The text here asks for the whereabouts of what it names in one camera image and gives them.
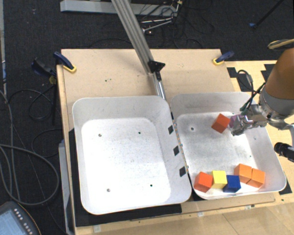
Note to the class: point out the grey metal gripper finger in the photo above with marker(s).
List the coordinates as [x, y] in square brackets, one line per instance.
[245, 118]
[238, 130]

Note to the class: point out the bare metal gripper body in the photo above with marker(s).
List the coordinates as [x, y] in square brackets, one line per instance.
[261, 117]

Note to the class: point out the purple cube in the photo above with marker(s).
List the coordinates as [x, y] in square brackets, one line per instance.
[234, 121]

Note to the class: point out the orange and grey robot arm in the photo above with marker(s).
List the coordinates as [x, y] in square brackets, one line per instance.
[284, 80]

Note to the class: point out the red-orange cube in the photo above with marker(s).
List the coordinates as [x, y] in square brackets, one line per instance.
[220, 123]
[203, 182]

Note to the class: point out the white plastic tray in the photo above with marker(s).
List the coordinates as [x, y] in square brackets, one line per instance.
[212, 150]
[125, 155]

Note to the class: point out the orange cube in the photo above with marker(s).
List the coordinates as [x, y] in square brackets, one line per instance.
[243, 172]
[257, 178]

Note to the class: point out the yellow cube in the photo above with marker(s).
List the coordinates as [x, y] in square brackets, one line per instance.
[219, 179]

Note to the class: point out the blue cube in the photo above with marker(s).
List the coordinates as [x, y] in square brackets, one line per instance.
[232, 183]

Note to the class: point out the pale wood board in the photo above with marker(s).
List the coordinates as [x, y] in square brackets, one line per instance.
[110, 74]

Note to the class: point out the black cylinder on white bracket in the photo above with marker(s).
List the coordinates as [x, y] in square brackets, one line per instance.
[287, 151]

